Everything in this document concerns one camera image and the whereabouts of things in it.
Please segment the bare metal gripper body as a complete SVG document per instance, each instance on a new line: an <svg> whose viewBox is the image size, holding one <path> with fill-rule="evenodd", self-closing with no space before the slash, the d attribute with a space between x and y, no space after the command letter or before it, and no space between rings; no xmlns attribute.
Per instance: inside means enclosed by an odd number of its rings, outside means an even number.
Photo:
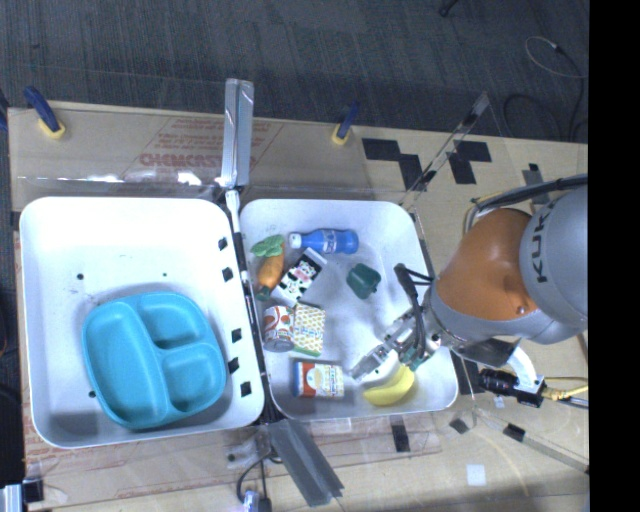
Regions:
<svg viewBox="0 0 640 512"><path fill-rule="evenodd" d="M394 351L401 364L422 364L441 347L441 332L432 325L431 317L424 307L419 314L406 311L387 328L383 336L383 347L388 353Z"/></svg>

